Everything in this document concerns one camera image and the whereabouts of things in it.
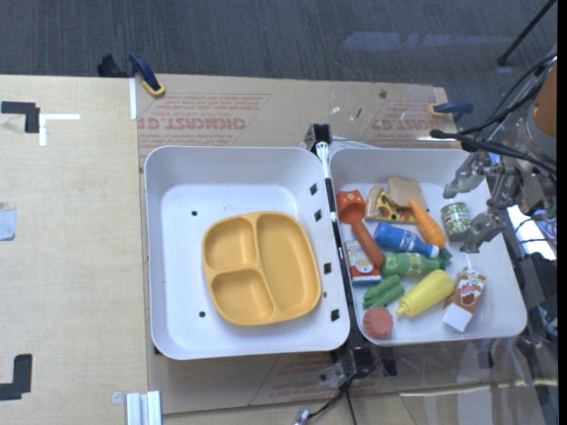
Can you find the thin black and white rod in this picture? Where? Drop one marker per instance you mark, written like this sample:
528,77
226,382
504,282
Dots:
330,193

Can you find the yellow bottle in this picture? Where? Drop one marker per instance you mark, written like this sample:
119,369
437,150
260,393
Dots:
427,292

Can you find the brown cardboard board red print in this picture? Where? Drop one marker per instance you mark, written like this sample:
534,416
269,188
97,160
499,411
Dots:
274,104

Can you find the orange sausage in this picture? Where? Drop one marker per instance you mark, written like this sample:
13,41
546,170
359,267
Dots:
370,241

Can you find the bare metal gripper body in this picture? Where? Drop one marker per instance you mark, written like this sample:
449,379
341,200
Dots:
525,180

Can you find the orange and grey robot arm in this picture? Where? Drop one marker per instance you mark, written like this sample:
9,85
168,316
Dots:
545,100

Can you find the brown and white carton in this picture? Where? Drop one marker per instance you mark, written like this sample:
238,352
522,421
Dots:
467,297

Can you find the brown bread slice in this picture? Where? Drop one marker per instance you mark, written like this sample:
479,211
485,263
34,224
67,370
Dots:
405,190

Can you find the blue bottle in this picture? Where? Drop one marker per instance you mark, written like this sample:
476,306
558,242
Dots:
398,237

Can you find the orange carrot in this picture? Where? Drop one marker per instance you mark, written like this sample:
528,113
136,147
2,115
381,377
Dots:
427,224

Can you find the green beans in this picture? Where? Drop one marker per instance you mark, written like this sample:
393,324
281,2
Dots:
383,291

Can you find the white plastic tray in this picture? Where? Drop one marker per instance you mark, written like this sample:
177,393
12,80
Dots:
177,259
496,308

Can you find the pizza slice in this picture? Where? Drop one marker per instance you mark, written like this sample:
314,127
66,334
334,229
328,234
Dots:
387,210

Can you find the red and white can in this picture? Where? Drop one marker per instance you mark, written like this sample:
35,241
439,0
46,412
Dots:
361,266

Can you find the green bottle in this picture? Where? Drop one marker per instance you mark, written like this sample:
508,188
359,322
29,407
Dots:
407,264

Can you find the green can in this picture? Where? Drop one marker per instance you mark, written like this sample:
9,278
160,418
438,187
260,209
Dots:
456,221

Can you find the yellow divided plate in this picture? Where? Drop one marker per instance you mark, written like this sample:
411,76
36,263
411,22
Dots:
283,255

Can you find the red round biscuit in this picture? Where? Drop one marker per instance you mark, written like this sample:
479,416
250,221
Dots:
378,322

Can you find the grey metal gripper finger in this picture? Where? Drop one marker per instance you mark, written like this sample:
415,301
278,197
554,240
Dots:
467,173
483,230

